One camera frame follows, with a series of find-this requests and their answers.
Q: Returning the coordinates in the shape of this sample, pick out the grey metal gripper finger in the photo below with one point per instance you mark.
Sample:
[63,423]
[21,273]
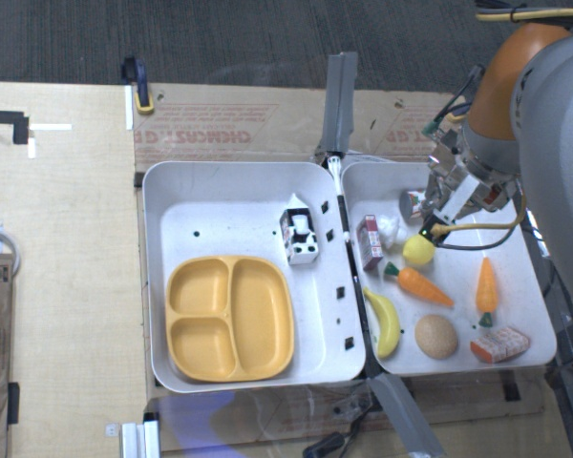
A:
[430,196]

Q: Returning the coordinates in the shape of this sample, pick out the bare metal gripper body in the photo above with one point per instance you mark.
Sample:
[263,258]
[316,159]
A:
[451,160]

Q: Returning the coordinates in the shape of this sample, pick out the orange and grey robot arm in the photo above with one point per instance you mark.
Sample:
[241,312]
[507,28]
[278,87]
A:
[549,136]

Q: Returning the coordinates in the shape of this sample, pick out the small grey can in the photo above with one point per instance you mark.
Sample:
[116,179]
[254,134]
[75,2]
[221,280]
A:
[410,205]

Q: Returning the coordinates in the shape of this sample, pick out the white crumpled wrapper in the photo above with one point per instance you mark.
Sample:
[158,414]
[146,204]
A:
[390,232]

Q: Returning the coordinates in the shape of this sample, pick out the yellow lemon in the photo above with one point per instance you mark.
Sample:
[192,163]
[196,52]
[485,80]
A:
[418,251]

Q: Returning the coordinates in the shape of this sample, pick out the maroon carton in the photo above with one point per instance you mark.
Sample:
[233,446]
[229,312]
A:
[370,243]

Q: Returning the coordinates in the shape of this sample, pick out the orange carrot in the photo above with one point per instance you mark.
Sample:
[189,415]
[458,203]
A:
[486,291]
[420,286]

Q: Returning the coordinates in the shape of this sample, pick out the white plastic tray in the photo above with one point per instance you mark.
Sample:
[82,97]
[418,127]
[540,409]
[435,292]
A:
[515,265]
[248,198]

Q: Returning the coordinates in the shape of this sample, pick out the yellow banana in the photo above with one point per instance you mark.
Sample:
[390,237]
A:
[388,325]

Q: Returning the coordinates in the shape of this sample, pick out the black and white milk carton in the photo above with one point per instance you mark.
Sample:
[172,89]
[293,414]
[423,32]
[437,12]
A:
[301,243]

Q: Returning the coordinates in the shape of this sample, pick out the beige round bread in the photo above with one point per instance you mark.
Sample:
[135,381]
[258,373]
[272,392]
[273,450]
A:
[436,337]

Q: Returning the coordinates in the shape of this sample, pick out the orange and white packet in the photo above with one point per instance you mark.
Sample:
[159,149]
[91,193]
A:
[500,345]

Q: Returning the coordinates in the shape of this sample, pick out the yellow divided plate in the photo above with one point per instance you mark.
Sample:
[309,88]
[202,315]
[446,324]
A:
[258,313]

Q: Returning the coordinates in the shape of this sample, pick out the brown cardboard board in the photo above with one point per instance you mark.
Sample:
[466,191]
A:
[219,112]

